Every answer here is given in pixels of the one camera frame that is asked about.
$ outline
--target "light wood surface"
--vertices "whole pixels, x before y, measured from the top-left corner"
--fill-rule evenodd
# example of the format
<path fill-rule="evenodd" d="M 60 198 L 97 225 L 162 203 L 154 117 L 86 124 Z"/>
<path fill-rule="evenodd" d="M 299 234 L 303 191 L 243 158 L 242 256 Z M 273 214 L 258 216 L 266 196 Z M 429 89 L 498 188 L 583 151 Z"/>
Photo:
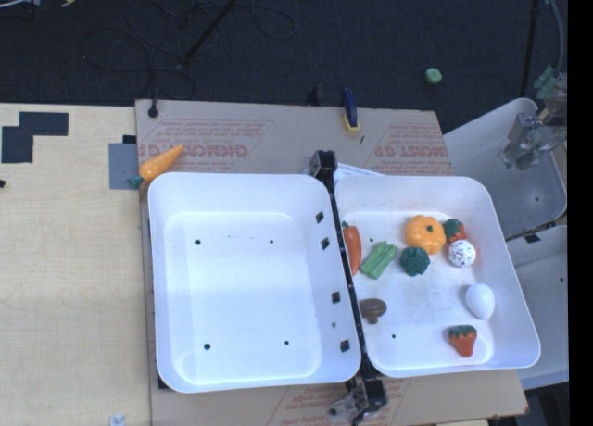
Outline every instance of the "light wood surface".
<path fill-rule="evenodd" d="M 20 111 L 66 111 L 69 134 L 0 164 L 0 424 L 150 424 L 138 193 L 108 179 L 134 110 L 3 104 L 0 126 Z"/>

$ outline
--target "green ball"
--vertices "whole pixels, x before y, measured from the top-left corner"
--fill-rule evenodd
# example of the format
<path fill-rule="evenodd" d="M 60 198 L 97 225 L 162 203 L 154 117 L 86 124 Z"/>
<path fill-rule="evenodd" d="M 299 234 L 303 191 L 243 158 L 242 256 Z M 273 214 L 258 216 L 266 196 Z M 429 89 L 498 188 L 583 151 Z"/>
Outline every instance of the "green ball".
<path fill-rule="evenodd" d="M 426 77 L 426 81 L 428 83 L 432 83 L 432 84 L 439 83 L 440 81 L 443 80 L 441 71 L 439 69 L 435 69 L 435 68 L 427 69 L 426 72 L 424 73 L 424 76 Z"/>

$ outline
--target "black fabric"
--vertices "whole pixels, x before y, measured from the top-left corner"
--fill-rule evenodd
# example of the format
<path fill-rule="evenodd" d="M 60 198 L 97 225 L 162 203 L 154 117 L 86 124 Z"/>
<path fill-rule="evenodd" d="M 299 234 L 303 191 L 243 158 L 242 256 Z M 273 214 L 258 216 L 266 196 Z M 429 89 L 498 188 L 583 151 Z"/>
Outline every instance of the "black fabric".
<path fill-rule="evenodd" d="M 41 0 L 0 7 L 0 102 L 128 106 L 139 98 L 434 110 L 443 132 L 521 95 L 559 54 L 533 0 Z M 568 0 L 557 0 L 568 35 Z M 562 71 L 567 71 L 566 61 Z M 429 84 L 424 72 L 441 71 Z"/>

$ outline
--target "speckled white ball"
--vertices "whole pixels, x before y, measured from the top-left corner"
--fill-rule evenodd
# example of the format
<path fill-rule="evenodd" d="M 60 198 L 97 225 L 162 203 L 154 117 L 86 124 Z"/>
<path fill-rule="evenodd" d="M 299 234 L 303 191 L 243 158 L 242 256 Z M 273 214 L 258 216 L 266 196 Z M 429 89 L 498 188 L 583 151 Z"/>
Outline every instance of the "speckled white ball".
<path fill-rule="evenodd" d="M 475 248 L 467 240 L 456 240 L 448 246 L 448 260 L 459 268 L 470 267 L 475 261 Z"/>

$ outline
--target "toy vegetable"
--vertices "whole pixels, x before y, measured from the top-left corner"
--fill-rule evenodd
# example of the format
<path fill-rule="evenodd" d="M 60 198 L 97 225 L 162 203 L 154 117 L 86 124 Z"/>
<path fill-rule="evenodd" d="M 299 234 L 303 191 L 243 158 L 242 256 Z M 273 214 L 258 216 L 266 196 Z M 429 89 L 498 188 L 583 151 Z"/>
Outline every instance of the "toy vegetable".
<path fill-rule="evenodd" d="M 360 260 L 362 257 L 362 245 L 360 242 L 359 229 L 353 225 L 342 222 L 342 233 L 348 249 L 348 261 L 350 262 L 350 271 L 355 275 L 359 271 Z"/>
<path fill-rule="evenodd" d="M 183 151 L 183 144 L 174 146 L 167 151 L 160 153 L 150 159 L 146 160 L 140 165 L 138 169 L 139 176 L 130 178 L 130 184 L 134 189 L 138 189 L 142 181 L 151 182 L 157 176 L 160 176 L 175 162 L 177 156 Z"/>
<path fill-rule="evenodd" d="M 472 356 L 477 336 L 477 330 L 470 325 L 455 326 L 448 330 L 449 341 L 462 357 Z"/>
<path fill-rule="evenodd" d="M 465 227 L 463 227 L 463 223 L 457 219 L 449 219 L 444 221 L 443 229 L 445 230 L 447 242 L 450 244 L 452 244 L 456 240 L 465 240 L 467 238 L 467 233 L 465 232 Z"/>
<path fill-rule="evenodd" d="M 365 258 L 359 270 L 362 274 L 377 280 L 383 274 L 389 262 L 396 257 L 396 254 L 397 247 L 395 245 L 380 242 L 375 246 L 371 254 Z"/>
<path fill-rule="evenodd" d="M 430 258 L 423 248 L 407 246 L 401 252 L 399 264 L 410 276 L 416 276 L 426 271 L 430 265 Z"/>
<path fill-rule="evenodd" d="M 428 255 L 434 255 L 445 245 L 445 229 L 434 217 L 417 215 L 406 225 L 406 243 L 419 246 Z"/>

